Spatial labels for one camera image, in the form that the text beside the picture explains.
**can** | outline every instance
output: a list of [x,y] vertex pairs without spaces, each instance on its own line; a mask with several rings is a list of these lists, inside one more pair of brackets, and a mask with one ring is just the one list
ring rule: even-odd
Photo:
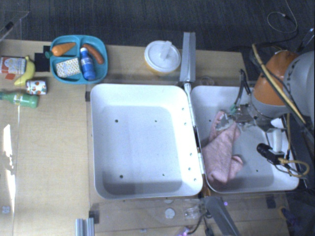
[[44,80],[29,80],[26,81],[26,93],[28,94],[46,94],[47,87]]

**blue divided plate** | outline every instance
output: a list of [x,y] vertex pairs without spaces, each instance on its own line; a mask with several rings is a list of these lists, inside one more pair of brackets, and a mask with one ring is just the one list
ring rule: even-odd
[[[55,46],[63,43],[75,42],[76,45],[72,47],[68,52],[66,52],[63,56],[50,57],[50,67],[51,72],[55,76],[55,78],[61,82],[69,83],[69,84],[96,84],[102,81],[108,70],[108,59],[107,59],[107,52],[104,43],[97,37],[87,36],[87,35],[66,35],[60,36],[51,43],[50,50]],[[56,64],[59,62],[63,62],[69,59],[78,58],[80,61],[80,48],[83,44],[89,44],[93,46],[98,52],[102,55],[104,59],[103,64],[98,64],[95,58],[91,55],[94,64],[94,70],[96,74],[95,80],[88,81],[83,77],[83,73],[78,73],[66,78],[60,78],[56,72]]]

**pink cloth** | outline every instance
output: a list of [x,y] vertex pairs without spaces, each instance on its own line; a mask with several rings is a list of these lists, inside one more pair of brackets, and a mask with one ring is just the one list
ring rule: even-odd
[[233,143],[241,134],[236,123],[223,131],[216,130],[216,125],[223,114],[223,111],[217,113],[211,126],[209,143],[202,149],[206,174],[210,183],[226,184],[235,178],[243,167],[242,159],[232,155]]

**banana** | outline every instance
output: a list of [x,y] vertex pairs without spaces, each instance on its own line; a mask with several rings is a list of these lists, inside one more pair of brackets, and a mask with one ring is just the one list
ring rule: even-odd
[[35,64],[30,60],[29,56],[26,56],[25,59],[26,59],[25,73],[14,82],[15,86],[25,86],[26,81],[33,78],[35,74]]

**toy hot dog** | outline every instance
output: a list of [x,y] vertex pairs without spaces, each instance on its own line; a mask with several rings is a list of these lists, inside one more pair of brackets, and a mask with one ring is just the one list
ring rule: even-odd
[[95,58],[98,64],[102,65],[104,63],[104,59],[102,55],[92,45],[83,44],[82,47],[85,47],[86,49],[88,49],[88,52],[93,55],[93,57]]

